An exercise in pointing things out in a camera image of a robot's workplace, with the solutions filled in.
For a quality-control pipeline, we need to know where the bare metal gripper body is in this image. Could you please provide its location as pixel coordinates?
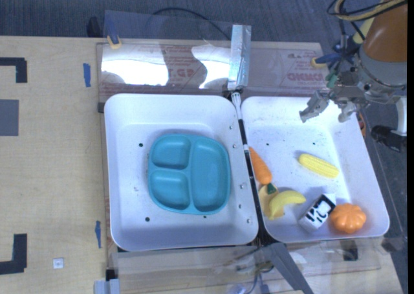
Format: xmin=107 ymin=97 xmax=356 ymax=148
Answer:
xmin=327 ymin=70 xmax=404 ymax=106

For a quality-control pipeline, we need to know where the white plastic tray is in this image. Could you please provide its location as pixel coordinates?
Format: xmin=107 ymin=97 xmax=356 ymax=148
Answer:
xmin=240 ymin=95 xmax=391 ymax=245
xmin=103 ymin=93 xmax=260 ymax=253

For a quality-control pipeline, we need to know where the yellow corn cob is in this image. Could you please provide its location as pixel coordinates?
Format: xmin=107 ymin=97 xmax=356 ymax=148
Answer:
xmin=298 ymin=153 xmax=340 ymax=180

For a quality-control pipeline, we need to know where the orange carrot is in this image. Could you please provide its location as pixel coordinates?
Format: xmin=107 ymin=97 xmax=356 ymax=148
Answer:
xmin=248 ymin=146 xmax=279 ymax=195

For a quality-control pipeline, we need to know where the yellow banana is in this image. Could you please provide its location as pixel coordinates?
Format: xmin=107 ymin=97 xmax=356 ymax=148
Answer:
xmin=268 ymin=190 xmax=307 ymax=221

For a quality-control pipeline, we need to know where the white carton black print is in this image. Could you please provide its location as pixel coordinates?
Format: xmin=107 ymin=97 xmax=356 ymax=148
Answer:
xmin=298 ymin=192 xmax=338 ymax=231

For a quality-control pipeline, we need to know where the orange pumpkin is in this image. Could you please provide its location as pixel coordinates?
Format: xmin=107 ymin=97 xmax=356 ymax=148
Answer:
xmin=329 ymin=203 xmax=368 ymax=235

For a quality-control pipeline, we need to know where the yellow rounded toy food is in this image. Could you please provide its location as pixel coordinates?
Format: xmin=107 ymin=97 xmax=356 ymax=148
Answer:
xmin=257 ymin=184 xmax=278 ymax=218

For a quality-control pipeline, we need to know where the blue divided plate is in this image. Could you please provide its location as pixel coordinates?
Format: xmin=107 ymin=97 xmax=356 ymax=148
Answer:
xmin=147 ymin=133 xmax=232 ymax=216

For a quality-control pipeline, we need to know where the black cylinder on white bracket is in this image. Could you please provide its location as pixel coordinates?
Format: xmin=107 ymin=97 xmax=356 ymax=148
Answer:
xmin=370 ymin=96 xmax=408 ymax=153

